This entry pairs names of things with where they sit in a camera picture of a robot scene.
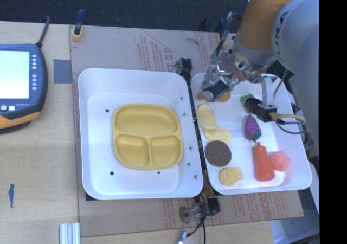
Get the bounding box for brown cardboard board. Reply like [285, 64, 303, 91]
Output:
[68, 25, 305, 238]

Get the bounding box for pale yellow crisp slice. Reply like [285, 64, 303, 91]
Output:
[204, 126, 232, 143]
[196, 103, 218, 130]

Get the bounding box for yellow corn cob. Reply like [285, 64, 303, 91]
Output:
[218, 166, 244, 187]

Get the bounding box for orange round toy food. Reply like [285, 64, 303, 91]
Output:
[215, 91, 232, 102]

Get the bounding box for yellow divided plate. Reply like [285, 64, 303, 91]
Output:
[112, 103, 184, 170]

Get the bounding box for brown round biscuit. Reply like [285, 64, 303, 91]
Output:
[204, 140, 232, 168]

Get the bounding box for black can with silver end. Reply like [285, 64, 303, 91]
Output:
[202, 79, 230, 102]

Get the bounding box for thin black and white rod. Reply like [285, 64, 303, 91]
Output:
[185, 73, 211, 197]

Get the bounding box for pink lumpy toy food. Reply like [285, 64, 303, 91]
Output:
[269, 151, 290, 172]

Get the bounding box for purple grapes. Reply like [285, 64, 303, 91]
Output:
[243, 114, 262, 142]

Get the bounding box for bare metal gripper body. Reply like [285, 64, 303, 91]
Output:
[213, 52, 269, 84]

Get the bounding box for black block with thin wires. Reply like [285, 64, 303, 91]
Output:
[199, 196, 221, 216]
[175, 57, 194, 76]

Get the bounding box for white plastic tray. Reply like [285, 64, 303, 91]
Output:
[78, 67, 204, 201]
[190, 72, 313, 196]

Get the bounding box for black cylinder on white bracket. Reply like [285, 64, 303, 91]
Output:
[245, 73, 279, 123]

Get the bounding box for green toy vegetable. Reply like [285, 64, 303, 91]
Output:
[240, 94, 255, 115]

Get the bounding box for orange bottle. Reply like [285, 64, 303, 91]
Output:
[253, 142, 275, 182]

